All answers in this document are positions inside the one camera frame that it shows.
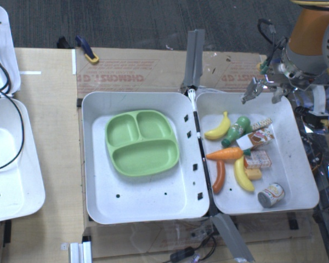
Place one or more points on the yellow banana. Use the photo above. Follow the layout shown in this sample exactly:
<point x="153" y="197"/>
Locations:
<point x="241" y="175"/>
<point x="220" y="130"/>

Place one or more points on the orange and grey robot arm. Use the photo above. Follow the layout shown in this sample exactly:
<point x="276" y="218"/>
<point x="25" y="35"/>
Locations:
<point x="307" y="34"/>

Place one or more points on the white plastic tray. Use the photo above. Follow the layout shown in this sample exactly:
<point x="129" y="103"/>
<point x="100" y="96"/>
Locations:
<point x="8" y="179"/>
<point x="153" y="199"/>
<point x="0" y="51"/>
<point x="290" y="157"/>

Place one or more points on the white and brown carton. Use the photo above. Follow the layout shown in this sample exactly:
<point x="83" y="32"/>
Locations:
<point x="259" y="138"/>

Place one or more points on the red sausage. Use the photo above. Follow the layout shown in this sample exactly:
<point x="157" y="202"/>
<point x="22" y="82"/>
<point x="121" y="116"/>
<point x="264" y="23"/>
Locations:
<point x="220" y="175"/>

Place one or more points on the green divided plate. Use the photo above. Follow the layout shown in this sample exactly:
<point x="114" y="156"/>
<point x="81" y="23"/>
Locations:
<point x="142" y="157"/>

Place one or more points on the brown cardboard board red print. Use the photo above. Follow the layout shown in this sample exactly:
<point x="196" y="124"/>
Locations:
<point x="142" y="73"/>

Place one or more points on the orange and white striped packet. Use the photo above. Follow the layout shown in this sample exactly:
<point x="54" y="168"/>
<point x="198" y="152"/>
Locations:
<point x="261" y="124"/>

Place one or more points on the yellow cheese block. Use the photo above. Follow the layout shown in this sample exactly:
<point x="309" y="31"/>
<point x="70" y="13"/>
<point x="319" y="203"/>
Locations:
<point x="254" y="174"/>

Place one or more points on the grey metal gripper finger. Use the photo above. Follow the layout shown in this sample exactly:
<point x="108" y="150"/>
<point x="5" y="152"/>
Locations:
<point x="278" y="94"/>
<point x="252" y="90"/>

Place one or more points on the green bottle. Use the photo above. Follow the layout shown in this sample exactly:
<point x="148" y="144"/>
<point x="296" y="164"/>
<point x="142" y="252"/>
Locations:
<point x="235" y="130"/>

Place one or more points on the white can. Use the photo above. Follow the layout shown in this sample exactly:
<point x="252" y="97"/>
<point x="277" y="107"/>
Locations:
<point x="271" y="195"/>

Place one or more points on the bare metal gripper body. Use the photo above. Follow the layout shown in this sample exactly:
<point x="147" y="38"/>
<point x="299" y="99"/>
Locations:
<point x="296" y="79"/>

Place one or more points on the orange carrot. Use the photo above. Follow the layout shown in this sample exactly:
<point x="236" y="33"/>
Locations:
<point x="224" y="153"/>

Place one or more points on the black cylinder on white bracket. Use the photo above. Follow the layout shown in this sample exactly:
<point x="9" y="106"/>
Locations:
<point x="312" y="118"/>

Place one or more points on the orange and white carton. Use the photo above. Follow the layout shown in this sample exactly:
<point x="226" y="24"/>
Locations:
<point x="259" y="160"/>

